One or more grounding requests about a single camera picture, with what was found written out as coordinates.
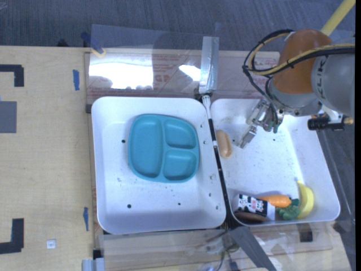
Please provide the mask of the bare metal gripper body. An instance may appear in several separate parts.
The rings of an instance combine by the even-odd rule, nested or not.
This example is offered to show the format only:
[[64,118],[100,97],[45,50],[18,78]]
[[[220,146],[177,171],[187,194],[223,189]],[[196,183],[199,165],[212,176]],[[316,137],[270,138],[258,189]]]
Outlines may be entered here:
[[246,123],[255,128],[261,126],[267,132],[278,132],[283,118],[283,110],[277,109],[265,99],[260,99],[247,117]]

